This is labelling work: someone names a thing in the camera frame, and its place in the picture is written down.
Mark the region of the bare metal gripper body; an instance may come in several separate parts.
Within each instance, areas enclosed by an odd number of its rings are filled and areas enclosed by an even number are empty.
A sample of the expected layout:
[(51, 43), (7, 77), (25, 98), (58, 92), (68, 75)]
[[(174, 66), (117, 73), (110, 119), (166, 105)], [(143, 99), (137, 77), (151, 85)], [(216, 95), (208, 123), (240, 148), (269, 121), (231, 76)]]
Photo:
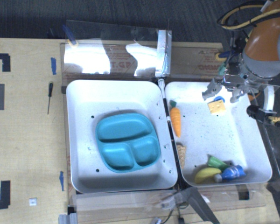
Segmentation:
[(267, 87), (277, 91), (280, 85), (270, 84), (272, 78), (260, 77), (244, 65), (231, 66), (224, 74), (223, 85), (230, 89), (243, 91), (263, 91)]

